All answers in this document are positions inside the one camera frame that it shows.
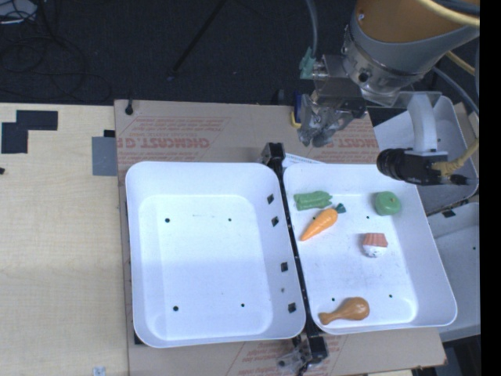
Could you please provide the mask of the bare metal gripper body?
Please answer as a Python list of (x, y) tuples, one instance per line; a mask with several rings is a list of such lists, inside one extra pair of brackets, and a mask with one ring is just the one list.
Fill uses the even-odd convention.
[(390, 107), (423, 76), (421, 70), (390, 67), (363, 49), (344, 47), (341, 54), (325, 55), (313, 65), (312, 118), (360, 118), (368, 104)]

